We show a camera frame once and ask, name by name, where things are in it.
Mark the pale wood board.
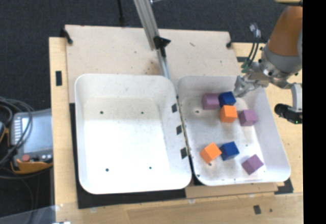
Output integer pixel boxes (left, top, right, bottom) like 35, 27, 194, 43
64, 24, 280, 199

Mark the orange cube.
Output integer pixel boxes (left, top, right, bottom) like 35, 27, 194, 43
199, 142, 223, 164
219, 104, 238, 124

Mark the black cylinder on white bracket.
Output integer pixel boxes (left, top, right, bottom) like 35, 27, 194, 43
274, 82, 304, 125

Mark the white plastic tray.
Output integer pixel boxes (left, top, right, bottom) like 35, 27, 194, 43
74, 73, 193, 195
176, 75, 292, 187

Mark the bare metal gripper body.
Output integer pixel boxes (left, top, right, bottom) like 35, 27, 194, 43
243, 62, 293, 89

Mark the purple cube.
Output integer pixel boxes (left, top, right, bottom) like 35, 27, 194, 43
237, 108, 258, 127
201, 93, 221, 110
241, 154, 264, 176

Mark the blue cube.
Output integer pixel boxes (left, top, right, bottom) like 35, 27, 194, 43
218, 91, 237, 108
219, 141, 240, 161

